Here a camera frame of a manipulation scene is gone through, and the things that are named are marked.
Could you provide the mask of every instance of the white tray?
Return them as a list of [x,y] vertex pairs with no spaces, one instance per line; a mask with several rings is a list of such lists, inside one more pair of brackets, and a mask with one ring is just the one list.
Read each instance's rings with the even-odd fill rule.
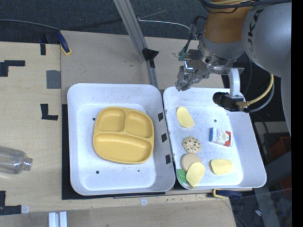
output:
[[[174,87],[169,87],[164,91],[163,102],[176,169],[181,169],[181,157],[187,153],[182,146],[184,138],[193,136],[202,144],[197,154],[206,168],[205,175],[196,187],[188,183],[180,184],[189,190],[261,187],[267,177],[250,116],[248,113],[230,112],[216,105],[213,102],[216,92],[229,92],[229,89],[190,88],[178,92]],[[180,126],[176,118],[176,109],[180,106],[188,109],[195,121],[194,127]],[[232,132],[232,146],[210,142],[209,132],[212,127]],[[234,171],[215,175],[210,161],[217,158],[231,160]]]
[[[165,192],[175,183],[160,91],[151,85],[75,84],[68,90],[71,184],[81,195]],[[154,124],[153,155],[126,165],[100,158],[93,148],[98,113],[119,106],[142,111]]]

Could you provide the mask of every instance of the clear plastic bottle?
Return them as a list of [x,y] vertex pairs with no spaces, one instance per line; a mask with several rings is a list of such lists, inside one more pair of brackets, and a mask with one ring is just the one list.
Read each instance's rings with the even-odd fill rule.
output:
[[0,146],[0,172],[19,174],[22,171],[29,171],[33,159],[18,149]]

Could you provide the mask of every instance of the yellow plate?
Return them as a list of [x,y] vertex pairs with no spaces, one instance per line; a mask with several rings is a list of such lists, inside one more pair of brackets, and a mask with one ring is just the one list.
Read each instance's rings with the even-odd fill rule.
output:
[[153,152],[152,120],[138,110],[104,108],[96,119],[93,144],[95,152],[105,160],[124,164],[143,163]]

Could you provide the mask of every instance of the plastic container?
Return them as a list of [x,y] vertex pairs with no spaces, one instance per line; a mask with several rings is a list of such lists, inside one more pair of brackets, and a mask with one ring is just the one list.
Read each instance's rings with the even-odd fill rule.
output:
[[0,172],[19,174],[22,171],[29,171],[33,159],[17,149],[0,146]]

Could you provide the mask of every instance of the small box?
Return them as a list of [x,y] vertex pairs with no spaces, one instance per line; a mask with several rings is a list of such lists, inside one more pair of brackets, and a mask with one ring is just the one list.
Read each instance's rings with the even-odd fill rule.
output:
[[229,131],[223,131],[217,128],[210,129],[209,141],[218,145],[231,146],[232,145],[232,133]]

